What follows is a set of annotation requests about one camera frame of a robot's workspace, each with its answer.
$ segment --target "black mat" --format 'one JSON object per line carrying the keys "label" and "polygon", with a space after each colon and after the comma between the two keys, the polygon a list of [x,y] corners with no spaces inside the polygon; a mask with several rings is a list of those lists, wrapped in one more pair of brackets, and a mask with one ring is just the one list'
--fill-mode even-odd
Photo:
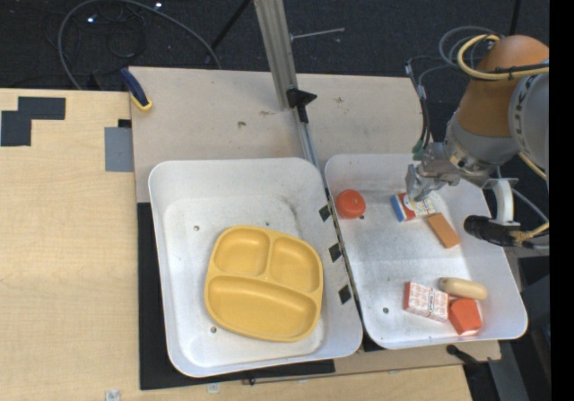
{"label": "black mat", "polygon": [[137,205],[140,389],[184,387],[227,380],[246,380],[286,376],[306,376],[335,372],[332,360],[244,370],[220,376],[193,378],[179,372],[171,363],[166,345],[161,301],[161,283],[150,204]]}

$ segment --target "gray metal device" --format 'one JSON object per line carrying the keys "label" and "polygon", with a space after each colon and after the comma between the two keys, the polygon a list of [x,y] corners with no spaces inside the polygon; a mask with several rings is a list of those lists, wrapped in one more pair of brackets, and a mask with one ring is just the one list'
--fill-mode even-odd
{"label": "gray metal device", "polygon": [[265,52],[273,76],[275,92],[281,109],[292,109],[297,119],[305,158],[319,169],[309,122],[299,109],[289,102],[288,92],[298,89],[295,64],[291,50],[291,36],[287,28],[283,0],[253,0],[263,35]]}

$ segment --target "light wood surface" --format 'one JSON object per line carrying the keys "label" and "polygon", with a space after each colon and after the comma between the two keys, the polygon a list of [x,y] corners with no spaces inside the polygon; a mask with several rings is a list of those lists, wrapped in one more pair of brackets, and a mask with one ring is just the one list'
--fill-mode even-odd
{"label": "light wood surface", "polygon": [[122,400],[471,400],[460,362],[440,358],[436,368],[388,372],[391,362],[373,361],[366,369],[382,371],[227,382],[216,395],[205,385],[140,390],[135,174],[105,171],[104,154],[104,128],[130,117],[128,95],[2,89],[0,109],[19,96],[66,97],[66,114],[33,120],[31,146],[0,147],[0,399],[103,400],[114,388]]}

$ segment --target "small box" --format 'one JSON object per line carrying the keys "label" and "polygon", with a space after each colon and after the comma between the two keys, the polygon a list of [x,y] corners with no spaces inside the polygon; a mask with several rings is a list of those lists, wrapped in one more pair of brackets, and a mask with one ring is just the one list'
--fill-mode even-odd
{"label": "small box", "polygon": [[415,315],[448,320],[448,294],[415,282],[407,282],[404,288],[404,309]]}
{"label": "small box", "polygon": [[411,221],[412,219],[425,217],[437,212],[437,209],[429,197],[426,197],[420,202],[415,202],[409,198],[406,192],[392,196],[391,204],[395,210],[396,219],[398,219],[399,222]]}

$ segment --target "black floor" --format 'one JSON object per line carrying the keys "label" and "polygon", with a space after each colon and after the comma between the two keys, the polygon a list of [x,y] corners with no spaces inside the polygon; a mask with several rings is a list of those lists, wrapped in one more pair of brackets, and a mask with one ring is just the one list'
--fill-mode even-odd
{"label": "black floor", "polygon": [[[118,70],[129,65],[217,69],[205,43],[222,69],[269,70],[248,0],[0,1],[0,87],[122,90]],[[438,141],[468,83],[459,72],[439,68],[446,33],[475,26],[550,45],[550,0],[283,1],[294,36],[344,28],[295,39],[298,73],[404,77],[405,62],[416,57],[413,69],[422,76]],[[153,11],[158,3],[163,15]],[[477,31],[461,32],[460,39]],[[549,214],[545,183],[522,161],[512,160],[502,173],[519,178],[517,189]],[[540,223],[520,202],[517,220],[527,229]]]}

